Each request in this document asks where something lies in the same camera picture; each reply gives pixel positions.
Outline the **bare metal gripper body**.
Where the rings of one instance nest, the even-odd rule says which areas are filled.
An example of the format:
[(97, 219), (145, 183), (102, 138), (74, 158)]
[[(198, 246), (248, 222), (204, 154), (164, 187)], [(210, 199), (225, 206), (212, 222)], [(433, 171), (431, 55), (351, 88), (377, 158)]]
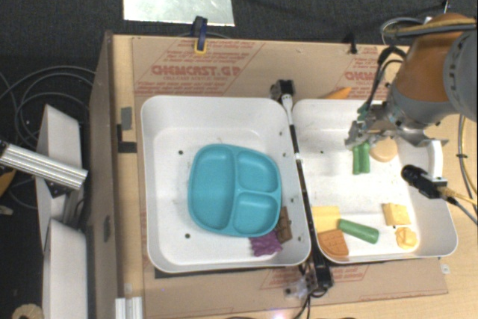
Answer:
[(387, 137), (400, 137), (406, 141), (426, 140), (426, 125), (407, 117), (393, 102), (372, 104), (364, 123), (364, 131), (377, 130), (377, 141)]

